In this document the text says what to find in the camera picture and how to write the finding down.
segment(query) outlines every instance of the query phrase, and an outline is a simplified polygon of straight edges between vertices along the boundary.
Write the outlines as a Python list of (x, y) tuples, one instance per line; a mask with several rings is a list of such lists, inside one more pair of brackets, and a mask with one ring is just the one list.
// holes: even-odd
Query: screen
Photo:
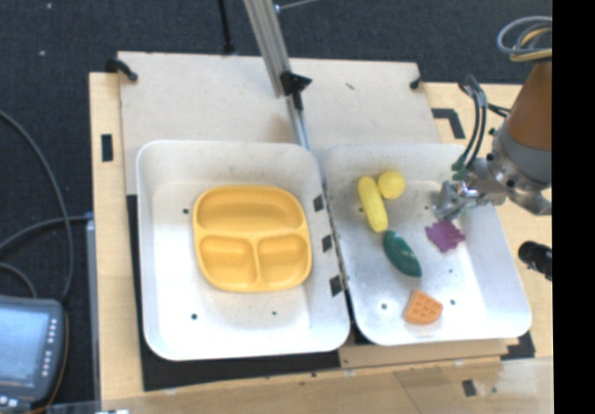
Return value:
[(0, 308), (0, 383), (32, 386), (49, 314)]

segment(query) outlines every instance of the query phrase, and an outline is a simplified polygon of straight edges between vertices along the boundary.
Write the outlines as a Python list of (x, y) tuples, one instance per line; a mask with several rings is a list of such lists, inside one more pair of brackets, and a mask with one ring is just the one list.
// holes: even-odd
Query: orange toy food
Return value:
[(421, 290), (413, 290), (403, 318), (415, 325), (428, 325), (435, 322), (443, 312), (443, 305)]

